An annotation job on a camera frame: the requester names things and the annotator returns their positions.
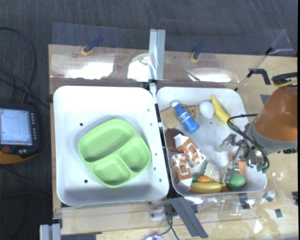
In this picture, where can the green round fruit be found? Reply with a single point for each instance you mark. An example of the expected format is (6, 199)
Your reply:
(236, 182)

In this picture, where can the orange can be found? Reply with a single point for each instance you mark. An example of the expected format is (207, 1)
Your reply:
(240, 166)

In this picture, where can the patterned yellow packet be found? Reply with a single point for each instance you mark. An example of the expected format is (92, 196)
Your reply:
(213, 171)

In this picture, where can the yellow banana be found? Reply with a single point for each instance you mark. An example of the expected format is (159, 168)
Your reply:
(219, 110)
(206, 187)

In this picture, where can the blue bottle white cap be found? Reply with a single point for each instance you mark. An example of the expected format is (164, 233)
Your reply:
(187, 119)

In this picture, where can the brown cardboard board red print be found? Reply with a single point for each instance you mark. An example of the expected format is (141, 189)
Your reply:
(65, 79)

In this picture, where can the tan bread slice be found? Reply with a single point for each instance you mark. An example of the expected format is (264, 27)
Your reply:
(170, 118)

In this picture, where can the orange carrot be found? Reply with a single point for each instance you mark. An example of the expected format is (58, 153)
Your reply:
(205, 179)

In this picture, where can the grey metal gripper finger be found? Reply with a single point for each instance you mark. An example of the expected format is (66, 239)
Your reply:
(231, 171)
(226, 142)

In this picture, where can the brown doughnut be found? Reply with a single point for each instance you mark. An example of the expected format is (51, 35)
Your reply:
(169, 139)

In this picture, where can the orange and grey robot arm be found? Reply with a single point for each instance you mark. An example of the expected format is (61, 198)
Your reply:
(277, 119)

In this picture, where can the green divided plate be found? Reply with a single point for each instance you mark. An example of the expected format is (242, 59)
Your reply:
(107, 139)

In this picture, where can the orange and white carton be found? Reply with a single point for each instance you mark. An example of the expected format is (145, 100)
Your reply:
(182, 170)
(190, 150)

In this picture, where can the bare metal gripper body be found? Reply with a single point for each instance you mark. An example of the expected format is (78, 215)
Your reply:
(250, 155)

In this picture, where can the white egg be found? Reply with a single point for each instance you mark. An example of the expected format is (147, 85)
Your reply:
(206, 109)

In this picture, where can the brown pizza slice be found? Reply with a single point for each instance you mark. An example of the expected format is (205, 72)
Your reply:
(193, 109)

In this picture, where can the white plastic tray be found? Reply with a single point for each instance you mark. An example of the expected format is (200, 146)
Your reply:
(215, 136)
(72, 104)

